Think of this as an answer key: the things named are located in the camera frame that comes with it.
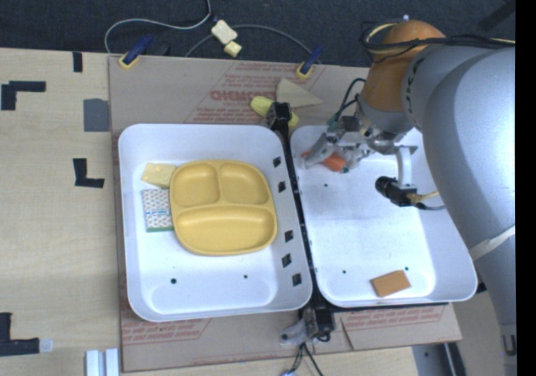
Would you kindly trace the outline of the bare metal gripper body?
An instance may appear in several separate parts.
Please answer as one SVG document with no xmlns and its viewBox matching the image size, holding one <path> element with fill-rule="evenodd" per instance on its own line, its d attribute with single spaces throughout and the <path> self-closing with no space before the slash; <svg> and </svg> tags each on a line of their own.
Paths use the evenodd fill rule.
<svg viewBox="0 0 536 376">
<path fill-rule="evenodd" d="M 327 140 L 354 155 L 368 156 L 372 152 L 389 152 L 396 135 L 380 130 L 366 117 L 334 116 L 327 124 Z"/>
</svg>

